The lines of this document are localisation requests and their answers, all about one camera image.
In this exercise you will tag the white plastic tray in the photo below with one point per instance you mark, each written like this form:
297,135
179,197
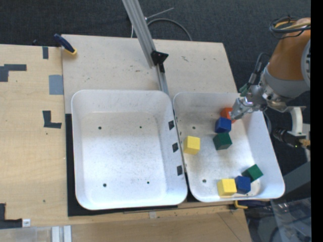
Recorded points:
209,165
123,155

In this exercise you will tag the orange cube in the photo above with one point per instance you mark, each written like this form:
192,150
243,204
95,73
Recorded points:
225,112

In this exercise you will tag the yellow cube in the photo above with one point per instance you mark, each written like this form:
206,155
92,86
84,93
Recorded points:
191,145
226,187

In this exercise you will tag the black cylinder on white bracket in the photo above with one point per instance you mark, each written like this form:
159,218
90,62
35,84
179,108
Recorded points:
296,121

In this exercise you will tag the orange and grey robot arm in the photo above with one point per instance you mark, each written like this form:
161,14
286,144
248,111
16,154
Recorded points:
287,57

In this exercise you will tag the green cube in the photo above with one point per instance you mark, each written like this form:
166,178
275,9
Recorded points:
253,172
222,141

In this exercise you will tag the blue cube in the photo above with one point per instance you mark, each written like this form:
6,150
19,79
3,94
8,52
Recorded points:
243,184
223,125

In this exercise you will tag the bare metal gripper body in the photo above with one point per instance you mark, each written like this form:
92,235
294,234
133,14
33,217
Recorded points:
262,98

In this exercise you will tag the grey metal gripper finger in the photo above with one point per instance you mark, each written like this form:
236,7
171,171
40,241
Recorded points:
246,112
238,107

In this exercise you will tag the pale wood board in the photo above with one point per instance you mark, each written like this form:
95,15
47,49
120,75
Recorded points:
113,64

